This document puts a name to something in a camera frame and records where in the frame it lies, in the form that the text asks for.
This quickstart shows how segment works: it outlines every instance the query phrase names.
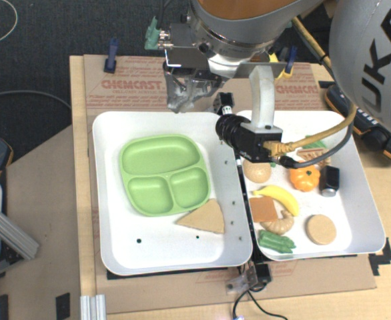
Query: triangular bread slice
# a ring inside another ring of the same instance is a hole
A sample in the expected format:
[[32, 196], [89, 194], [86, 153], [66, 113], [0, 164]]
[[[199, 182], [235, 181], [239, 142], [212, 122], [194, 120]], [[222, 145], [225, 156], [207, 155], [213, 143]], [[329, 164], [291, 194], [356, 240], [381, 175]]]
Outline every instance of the triangular bread slice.
[[225, 232], [224, 216], [215, 199], [210, 199], [206, 204], [178, 219], [176, 224], [213, 233]]

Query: round tan toy food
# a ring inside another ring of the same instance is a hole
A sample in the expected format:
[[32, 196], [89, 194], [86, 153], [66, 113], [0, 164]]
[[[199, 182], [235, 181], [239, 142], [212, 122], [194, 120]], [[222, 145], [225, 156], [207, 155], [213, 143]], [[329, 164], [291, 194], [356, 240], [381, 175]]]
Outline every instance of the round tan toy food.
[[271, 165], [269, 163], [251, 163], [249, 160], [244, 160], [243, 172], [250, 181], [265, 183], [271, 177]]
[[325, 215], [312, 216], [306, 225], [307, 236], [318, 245], [326, 245], [336, 238], [334, 222]]

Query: white cable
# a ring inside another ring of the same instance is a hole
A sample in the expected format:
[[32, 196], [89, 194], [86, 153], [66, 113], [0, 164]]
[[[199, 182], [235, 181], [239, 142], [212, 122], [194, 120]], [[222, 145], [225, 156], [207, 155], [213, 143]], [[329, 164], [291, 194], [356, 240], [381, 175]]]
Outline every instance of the white cable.
[[10, 35], [10, 33], [12, 33], [15, 30], [15, 28], [16, 28], [16, 25], [17, 25], [17, 10], [16, 10], [15, 6], [13, 6], [10, 1], [8, 1], [8, 0], [0, 0], [0, 1], [5, 2], [6, 4], [8, 4], [12, 8], [13, 12], [15, 13], [15, 23], [12, 26], [12, 28], [10, 29], [9, 32], [7, 32], [4, 36], [0, 37], [0, 41], [2, 41], [4, 39], [6, 39]]

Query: green toy vegetable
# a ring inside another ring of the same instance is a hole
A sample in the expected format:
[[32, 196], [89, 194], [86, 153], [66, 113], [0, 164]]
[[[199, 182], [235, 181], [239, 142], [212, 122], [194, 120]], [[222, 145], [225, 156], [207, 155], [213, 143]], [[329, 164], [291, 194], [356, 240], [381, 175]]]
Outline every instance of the green toy vegetable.
[[293, 253], [292, 249], [296, 248], [295, 243], [289, 237], [276, 235], [266, 230], [259, 232], [258, 243], [261, 247], [278, 253]]

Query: banana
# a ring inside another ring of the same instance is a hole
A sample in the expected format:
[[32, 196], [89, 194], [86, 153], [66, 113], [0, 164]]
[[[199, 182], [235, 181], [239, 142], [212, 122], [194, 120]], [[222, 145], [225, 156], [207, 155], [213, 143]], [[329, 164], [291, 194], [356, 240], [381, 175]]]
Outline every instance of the banana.
[[260, 190], [253, 191], [254, 195], [265, 195], [279, 201], [293, 215], [297, 216], [300, 213], [300, 206], [295, 197], [283, 187], [276, 185], [268, 185]]

